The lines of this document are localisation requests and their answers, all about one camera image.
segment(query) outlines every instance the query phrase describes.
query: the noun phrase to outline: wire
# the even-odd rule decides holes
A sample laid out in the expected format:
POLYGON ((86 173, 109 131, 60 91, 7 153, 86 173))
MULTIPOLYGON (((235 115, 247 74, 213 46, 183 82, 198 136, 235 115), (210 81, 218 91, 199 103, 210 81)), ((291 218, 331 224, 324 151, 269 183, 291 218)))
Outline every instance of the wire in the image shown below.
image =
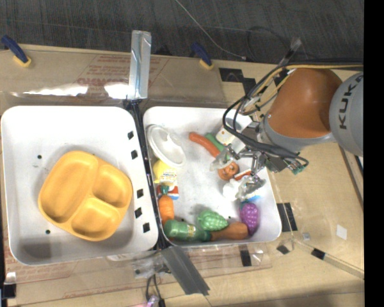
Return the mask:
POLYGON ((200 28, 200 30, 205 33, 205 35, 210 39, 210 41, 215 46, 217 46, 218 49, 220 49, 221 51, 226 52, 227 54, 230 54, 232 56, 246 60, 245 56, 240 56, 238 54, 230 52, 230 51, 224 49, 223 47, 221 47, 218 43, 216 43, 216 41, 210 36, 210 34, 204 29, 204 27, 201 24, 199 24, 199 22, 194 18, 194 16, 192 16, 192 14, 188 11, 188 9, 186 9, 186 7, 179 0, 174 0, 174 1, 186 12, 186 14, 193 20, 193 22, 200 28))
POLYGON ((249 53, 252 55, 252 58, 255 62, 259 62, 259 61, 257 60, 256 55, 253 53, 252 45, 250 43, 250 41, 251 41, 250 38, 251 38, 253 32, 255 32, 255 31, 259 32, 259 30, 263 30, 263 31, 266 31, 266 32, 273 34, 275 37, 277 37, 280 40, 280 43, 282 44, 283 47, 287 46, 285 38, 282 37, 281 35, 279 35, 278 33, 272 31, 270 28, 265 28, 264 26, 253 26, 247 30, 246 44, 248 46, 249 53))
POLYGON ((245 145, 256 149, 263 151, 265 153, 269 153, 271 155, 275 155, 284 159, 295 159, 297 161, 303 161, 304 165, 303 167, 308 165, 308 161, 298 155, 298 153, 289 151, 288 149, 285 149, 281 146, 276 145, 270 145, 267 143, 261 143, 258 142, 252 138, 249 138, 248 136, 245 136, 244 134, 238 133, 236 130, 236 117, 238 113, 241 114, 253 114, 256 109, 251 111, 250 113, 242 112, 243 104, 250 99, 250 97, 253 97, 257 92, 262 91, 263 88, 266 87, 266 85, 269 85, 271 81, 275 78, 276 75, 281 75, 282 72, 286 71, 285 77, 276 85, 276 88, 273 90, 273 92, 268 97, 268 100, 265 104, 267 104, 273 97, 275 97, 279 91, 279 89, 283 86, 285 81, 289 78, 289 71, 295 70, 297 68, 317 68, 317 69, 327 69, 327 68, 355 68, 355 67, 363 67, 362 63, 356 63, 354 60, 352 63, 324 63, 321 61, 310 61, 308 63, 290 63, 282 67, 276 67, 272 71, 270 71, 268 74, 266 74, 253 88, 250 90, 249 94, 241 97, 239 100, 235 101, 231 106, 227 108, 227 110, 223 114, 223 127, 225 130, 230 132, 232 135, 240 139, 245 145), (237 105, 239 107, 235 111, 234 115, 234 121, 232 124, 232 127, 228 126, 226 123, 226 115, 237 105))
POLYGON ((149 286, 150 286, 152 280, 154 280, 154 285, 155 285, 155 289, 156 289, 158 298, 159 298, 159 300, 162 300, 161 292, 159 291, 158 284, 156 281, 156 273, 154 273, 154 275, 149 277, 147 280, 147 289, 145 291, 145 298, 147 299, 147 301, 149 301, 149 299, 151 298, 151 296, 149 295, 149 286))

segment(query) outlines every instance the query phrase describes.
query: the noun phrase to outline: plastic carrot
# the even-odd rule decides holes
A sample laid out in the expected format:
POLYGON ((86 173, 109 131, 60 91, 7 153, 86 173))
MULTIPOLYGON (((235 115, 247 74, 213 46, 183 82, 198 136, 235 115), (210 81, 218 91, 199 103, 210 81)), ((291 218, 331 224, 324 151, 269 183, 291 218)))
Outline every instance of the plastic carrot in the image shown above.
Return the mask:
POLYGON ((171 197, 164 195, 158 200, 159 214, 161 215, 162 225, 165 225, 166 221, 175 218, 175 211, 173 208, 173 200, 171 197))

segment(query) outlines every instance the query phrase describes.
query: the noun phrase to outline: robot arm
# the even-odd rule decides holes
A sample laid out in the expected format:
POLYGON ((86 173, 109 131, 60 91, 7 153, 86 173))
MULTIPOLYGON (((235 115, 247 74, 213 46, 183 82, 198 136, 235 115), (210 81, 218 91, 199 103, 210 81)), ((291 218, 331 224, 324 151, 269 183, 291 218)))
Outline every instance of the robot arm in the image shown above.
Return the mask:
MULTIPOLYGON (((245 144, 240 152, 229 147, 230 156, 238 159, 251 154, 259 159, 261 154, 262 167, 272 172, 289 168, 295 174, 308 165, 300 157, 301 150, 308 145, 338 142, 345 150, 363 156, 364 73, 342 82, 331 70, 357 67, 362 65, 289 64, 274 69, 247 96, 226 110, 224 128, 245 144), (271 85, 275 90, 264 98, 266 88, 271 85), (255 138, 236 128, 238 114, 259 112, 271 101, 262 120, 251 124, 257 134, 255 138), (229 113, 233 112, 235 116, 230 124, 227 115, 230 120, 229 113)), ((259 170, 259 163, 256 168, 252 170, 253 176, 259 170)))

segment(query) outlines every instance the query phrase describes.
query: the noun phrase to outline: yellow divided tray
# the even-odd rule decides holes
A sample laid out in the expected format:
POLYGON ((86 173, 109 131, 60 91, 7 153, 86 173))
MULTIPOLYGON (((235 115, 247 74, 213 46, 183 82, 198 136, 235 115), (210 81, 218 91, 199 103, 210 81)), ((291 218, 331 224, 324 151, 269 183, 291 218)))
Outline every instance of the yellow divided tray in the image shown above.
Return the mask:
POLYGON ((54 225, 90 241, 109 238, 132 198, 122 171, 84 151, 71 151, 54 165, 40 190, 38 208, 54 225))

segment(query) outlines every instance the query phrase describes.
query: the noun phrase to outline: yellow label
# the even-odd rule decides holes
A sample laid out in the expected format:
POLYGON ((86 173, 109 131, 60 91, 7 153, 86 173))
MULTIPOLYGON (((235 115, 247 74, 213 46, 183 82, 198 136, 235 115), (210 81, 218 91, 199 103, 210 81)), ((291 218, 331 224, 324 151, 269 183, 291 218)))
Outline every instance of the yellow label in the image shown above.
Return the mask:
POLYGON ((188 237, 193 237, 196 232, 196 227, 188 224, 188 237))

